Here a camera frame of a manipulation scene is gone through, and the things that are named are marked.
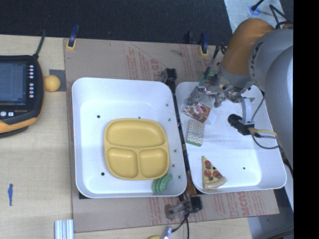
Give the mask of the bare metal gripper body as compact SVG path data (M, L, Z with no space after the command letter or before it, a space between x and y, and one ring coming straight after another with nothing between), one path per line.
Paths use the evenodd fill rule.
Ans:
M241 102L243 99L243 93L247 91L247 88L237 88L233 85L222 85L219 83L205 83L200 88L205 89L205 95L213 98L215 101L215 96L223 96L225 100L229 100L233 103Z

